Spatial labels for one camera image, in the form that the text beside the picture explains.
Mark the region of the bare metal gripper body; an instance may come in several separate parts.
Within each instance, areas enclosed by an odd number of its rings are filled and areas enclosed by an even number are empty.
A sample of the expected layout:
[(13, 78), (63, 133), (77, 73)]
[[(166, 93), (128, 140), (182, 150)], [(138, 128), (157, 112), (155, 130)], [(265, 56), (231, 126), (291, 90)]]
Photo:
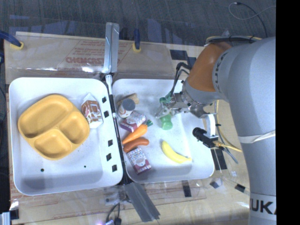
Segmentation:
[(184, 113), (191, 113), (198, 118), (209, 114), (204, 110), (205, 105), (192, 100), (186, 93), (175, 93), (173, 101), (174, 103), (172, 108), (185, 108), (186, 111)]

